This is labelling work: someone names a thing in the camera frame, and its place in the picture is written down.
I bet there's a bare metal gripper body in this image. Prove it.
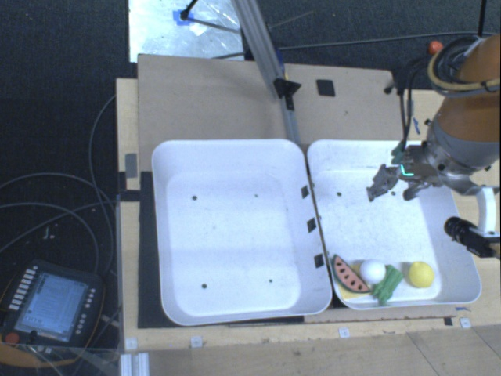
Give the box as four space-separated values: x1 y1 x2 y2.
393 143 491 197

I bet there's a white plastic tray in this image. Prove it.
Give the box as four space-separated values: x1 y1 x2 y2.
305 139 483 311
150 138 334 327

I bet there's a yellow lemon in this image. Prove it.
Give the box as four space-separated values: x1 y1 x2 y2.
407 260 436 289

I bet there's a white ball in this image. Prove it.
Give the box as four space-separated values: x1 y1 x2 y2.
359 258 387 285

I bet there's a green beans bundle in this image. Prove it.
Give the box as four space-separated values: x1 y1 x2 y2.
369 264 405 306

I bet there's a red watermelon slice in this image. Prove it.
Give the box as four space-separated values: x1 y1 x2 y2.
331 253 372 295

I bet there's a yellow flat square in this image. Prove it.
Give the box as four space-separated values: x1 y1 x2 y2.
337 262 373 301

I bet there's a brown cardboard board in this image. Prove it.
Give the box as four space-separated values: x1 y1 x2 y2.
136 53 463 325

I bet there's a black cylinder on white bracket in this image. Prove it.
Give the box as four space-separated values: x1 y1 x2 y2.
443 186 501 259

